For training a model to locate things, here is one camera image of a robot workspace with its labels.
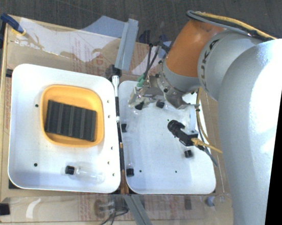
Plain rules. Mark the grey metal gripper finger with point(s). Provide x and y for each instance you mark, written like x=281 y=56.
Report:
x=148 y=100
x=134 y=97

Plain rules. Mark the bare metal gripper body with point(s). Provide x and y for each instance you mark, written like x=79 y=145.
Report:
x=163 y=91

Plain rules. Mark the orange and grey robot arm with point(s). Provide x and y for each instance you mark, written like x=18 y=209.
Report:
x=245 y=102

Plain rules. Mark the thin black and white rod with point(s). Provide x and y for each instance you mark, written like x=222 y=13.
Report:
x=119 y=122

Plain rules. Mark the white plastic tray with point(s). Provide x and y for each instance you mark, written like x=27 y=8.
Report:
x=155 y=157
x=26 y=125

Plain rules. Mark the black ribbed block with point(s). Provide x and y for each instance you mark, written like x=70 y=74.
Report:
x=70 y=120

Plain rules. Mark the brown cardboard board red print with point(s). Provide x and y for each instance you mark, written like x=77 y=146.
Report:
x=60 y=59

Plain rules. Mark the orange rounded bowl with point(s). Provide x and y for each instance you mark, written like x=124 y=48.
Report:
x=45 y=112

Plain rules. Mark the black cylinder on white bracket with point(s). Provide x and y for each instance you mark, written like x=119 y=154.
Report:
x=180 y=133

